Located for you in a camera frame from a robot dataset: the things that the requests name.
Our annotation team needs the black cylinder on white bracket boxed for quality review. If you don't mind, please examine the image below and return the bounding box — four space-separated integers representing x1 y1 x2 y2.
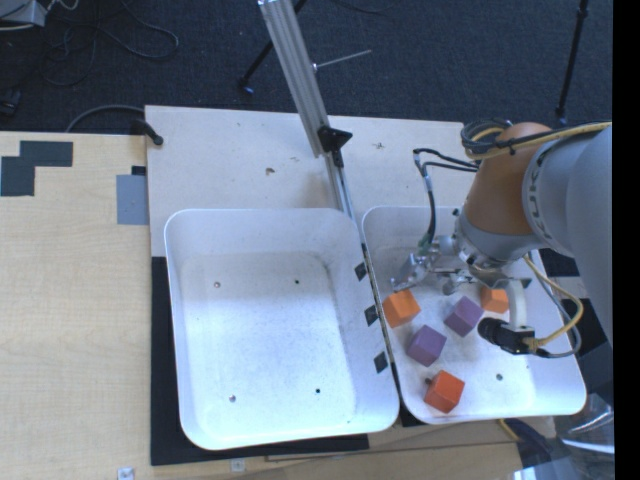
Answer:
476 276 537 356

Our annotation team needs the white plastic tray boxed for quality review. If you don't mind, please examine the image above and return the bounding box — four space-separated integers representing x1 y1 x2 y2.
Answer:
163 207 402 452
360 204 589 426

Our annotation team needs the orange cube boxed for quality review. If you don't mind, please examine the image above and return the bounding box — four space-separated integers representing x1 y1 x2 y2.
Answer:
381 288 423 330
479 285 511 315
422 369 467 415

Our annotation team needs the purple cube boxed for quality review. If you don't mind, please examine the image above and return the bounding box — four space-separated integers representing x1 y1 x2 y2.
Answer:
443 294 486 339
405 323 449 368

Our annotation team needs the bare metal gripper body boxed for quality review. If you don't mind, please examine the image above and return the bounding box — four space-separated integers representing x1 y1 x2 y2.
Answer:
423 234 482 279

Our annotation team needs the pale flat board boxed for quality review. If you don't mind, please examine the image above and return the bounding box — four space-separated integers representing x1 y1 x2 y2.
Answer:
144 104 551 265

